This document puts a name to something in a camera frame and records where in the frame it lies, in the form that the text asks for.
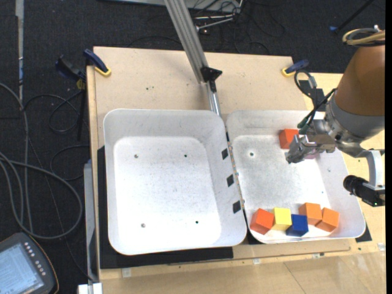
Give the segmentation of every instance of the screen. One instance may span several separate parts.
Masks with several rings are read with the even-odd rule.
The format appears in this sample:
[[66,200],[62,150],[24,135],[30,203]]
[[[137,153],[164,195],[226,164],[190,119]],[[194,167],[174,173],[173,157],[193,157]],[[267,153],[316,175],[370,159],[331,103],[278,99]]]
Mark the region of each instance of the screen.
[[21,243],[0,252],[0,294],[28,294],[42,286]]

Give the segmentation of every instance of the blue cube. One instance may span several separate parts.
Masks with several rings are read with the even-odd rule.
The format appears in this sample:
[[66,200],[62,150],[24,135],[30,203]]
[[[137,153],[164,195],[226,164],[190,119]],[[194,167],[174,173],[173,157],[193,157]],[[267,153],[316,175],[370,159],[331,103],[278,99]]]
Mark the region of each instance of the blue cube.
[[307,216],[292,214],[292,225],[286,230],[286,235],[303,236],[308,231]]

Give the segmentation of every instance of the wooden table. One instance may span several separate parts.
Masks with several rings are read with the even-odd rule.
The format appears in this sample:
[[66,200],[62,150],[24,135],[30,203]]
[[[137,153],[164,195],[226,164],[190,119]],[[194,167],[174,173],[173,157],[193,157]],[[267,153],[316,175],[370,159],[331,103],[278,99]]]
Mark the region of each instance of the wooden table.
[[[94,52],[112,69],[108,78],[92,67],[87,70],[97,214],[97,150],[104,145],[102,122],[107,112],[116,108],[205,110],[209,106],[205,87],[196,82],[183,51],[95,47]],[[284,67],[293,63],[291,57],[206,53],[206,58],[211,67],[223,71],[217,80],[217,93],[224,121],[235,110],[312,107],[293,78],[281,74]],[[325,92],[335,88],[342,77],[313,75]],[[382,132],[365,146],[383,148],[384,144]],[[346,155],[344,159],[350,174],[368,177],[365,160]],[[357,243],[352,238],[258,245],[244,241],[233,248],[233,260],[100,269],[99,279],[104,293],[119,294],[260,293],[261,289],[274,293],[310,293],[320,287],[337,293],[382,293],[386,291],[386,258],[382,251],[386,241],[385,207],[360,204],[372,241]],[[358,268],[358,262],[365,263],[368,272]]]

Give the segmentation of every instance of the wooden block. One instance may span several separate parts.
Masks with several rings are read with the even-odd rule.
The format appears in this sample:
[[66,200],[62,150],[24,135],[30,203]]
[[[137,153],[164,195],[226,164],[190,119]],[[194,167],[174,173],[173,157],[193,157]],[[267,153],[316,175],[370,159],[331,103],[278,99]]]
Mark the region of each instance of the wooden block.
[[292,213],[288,208],[277,208],[273,209],[274,225],[272,230],[286,231],[289,226],[292,225]]
[[323,219],[316,225],[316,227],[327,232],[332,232],[339,224],[340,214],[329,208],[323,208],[322,214]]
[[290,149],[290,144],[294,138],[294,135],[298,134],[296,129],[284,129],[279,133],[279,143],[282,149]]
[[260,234],[267,233],[274,224],[274,214],[259,208],[252,216],[250,228]]
[[299,214],[307,216],[307,224],[316,225],[322,219],[321,206],[318,203],[305,203],[298,209]]
[[286,230],[286,235],[303,236],[309,231],[307,217],[302,214],[292,214],[293,224]]

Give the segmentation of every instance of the yellow cube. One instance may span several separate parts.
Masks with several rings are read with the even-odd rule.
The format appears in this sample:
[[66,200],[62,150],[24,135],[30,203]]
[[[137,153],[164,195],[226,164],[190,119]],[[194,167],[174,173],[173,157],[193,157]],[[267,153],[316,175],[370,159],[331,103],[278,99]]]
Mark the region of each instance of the yellow cube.
[[271,228],[272,230],[286,231],[292,225],[292,213],[290,209],[275,207],[273,214],[275,218],[274,225]]

